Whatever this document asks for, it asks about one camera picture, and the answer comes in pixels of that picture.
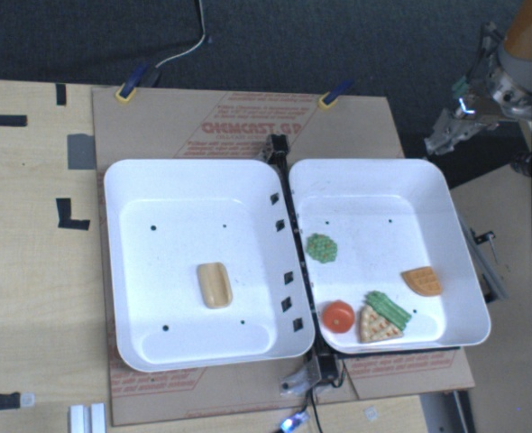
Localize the tan bread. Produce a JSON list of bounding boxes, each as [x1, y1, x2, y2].
[[197, 262, 234, 309]]

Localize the green asparagus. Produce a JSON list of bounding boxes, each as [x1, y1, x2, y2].
[[364, 290, 413, 332]]

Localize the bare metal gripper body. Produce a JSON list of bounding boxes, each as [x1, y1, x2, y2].
[[454, 63, 532, 130]]

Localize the black block with thin wires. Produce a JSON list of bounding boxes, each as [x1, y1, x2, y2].
[[264, 134, 291, 165], [313, 352, 340, 388]]

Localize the yellow pizza slice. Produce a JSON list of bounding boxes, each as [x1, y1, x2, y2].
[[359, 304, 405, 345]]

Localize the white plastic tray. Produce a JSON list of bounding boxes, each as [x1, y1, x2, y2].
[[288, 158, 492, 355], [103, 158, 316, 373]]

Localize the green grapes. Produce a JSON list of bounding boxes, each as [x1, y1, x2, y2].
[[305, 233, 338, 264]]

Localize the orange waffle biscuit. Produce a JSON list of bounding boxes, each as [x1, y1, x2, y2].
[[400, 266, 444, 298]]

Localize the brown cardboard board red print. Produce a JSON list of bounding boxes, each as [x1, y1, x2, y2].
[[91, 87, 476, 427]]

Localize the red tomato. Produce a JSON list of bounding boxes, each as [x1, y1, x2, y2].
[[322, 299, 356, 334]]

